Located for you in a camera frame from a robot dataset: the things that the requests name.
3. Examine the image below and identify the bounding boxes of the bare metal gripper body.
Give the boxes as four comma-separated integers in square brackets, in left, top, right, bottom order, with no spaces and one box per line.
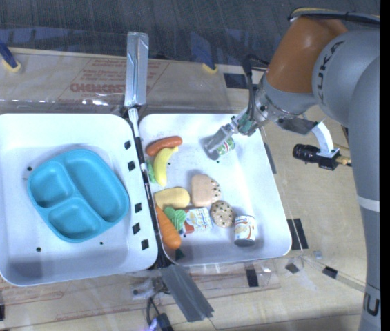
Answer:
[230,92,280,137]

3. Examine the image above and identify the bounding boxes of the small can green red label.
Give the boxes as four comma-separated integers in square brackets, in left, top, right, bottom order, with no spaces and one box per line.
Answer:
[215,137,236,161]

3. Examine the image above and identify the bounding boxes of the small chocolate chip biscuit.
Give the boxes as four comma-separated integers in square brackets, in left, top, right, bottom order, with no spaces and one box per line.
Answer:
[210,179,222,202]

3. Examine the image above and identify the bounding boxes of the tan bread slice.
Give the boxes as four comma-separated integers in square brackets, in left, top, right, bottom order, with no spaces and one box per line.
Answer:
[191,174,214,208]

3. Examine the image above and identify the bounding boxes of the orange sausage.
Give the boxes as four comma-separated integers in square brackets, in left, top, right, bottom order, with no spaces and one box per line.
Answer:
[145,135,184,157]

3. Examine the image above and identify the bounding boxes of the yellow banana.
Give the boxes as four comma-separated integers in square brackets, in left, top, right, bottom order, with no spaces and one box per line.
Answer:
[153,146,179,188]

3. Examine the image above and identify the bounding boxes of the white plastic tray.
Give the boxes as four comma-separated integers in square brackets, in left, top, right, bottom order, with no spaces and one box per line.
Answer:
[0,112,159,287]
[138,112,293,268]

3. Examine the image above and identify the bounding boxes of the yellow bread roll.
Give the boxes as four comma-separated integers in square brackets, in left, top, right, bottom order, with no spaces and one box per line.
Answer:
[153,186,191,211]

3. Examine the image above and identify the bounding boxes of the green leafy vegetable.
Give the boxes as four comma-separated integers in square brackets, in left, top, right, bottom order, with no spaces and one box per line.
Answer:
[146,158,158,185]

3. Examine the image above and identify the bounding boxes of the round chocolate chip biscuit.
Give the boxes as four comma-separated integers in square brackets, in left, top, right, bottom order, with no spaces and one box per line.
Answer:
[209,199,235,228]

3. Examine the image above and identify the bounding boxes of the white carton yellow blue print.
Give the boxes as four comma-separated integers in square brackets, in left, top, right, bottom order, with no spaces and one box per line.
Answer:
[184,207,214,234]

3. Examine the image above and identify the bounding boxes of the white can orange print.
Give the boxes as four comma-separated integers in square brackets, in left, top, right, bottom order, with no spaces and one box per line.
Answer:
[233,214,257,248]

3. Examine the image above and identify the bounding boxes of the orange carrot green top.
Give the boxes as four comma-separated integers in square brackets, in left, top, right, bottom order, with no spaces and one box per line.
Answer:
[155,205,187,251]

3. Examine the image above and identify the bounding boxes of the blue divided plate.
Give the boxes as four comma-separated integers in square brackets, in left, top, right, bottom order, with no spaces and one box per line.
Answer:
[26,148,131,244]

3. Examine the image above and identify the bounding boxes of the brown cardboard board red print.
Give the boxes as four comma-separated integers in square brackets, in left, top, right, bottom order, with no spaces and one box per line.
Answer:
[0,46,368,331]

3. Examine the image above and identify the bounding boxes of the black cylinder on white bracket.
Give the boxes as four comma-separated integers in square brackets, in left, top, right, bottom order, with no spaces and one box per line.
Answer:
[292,121,342,172]

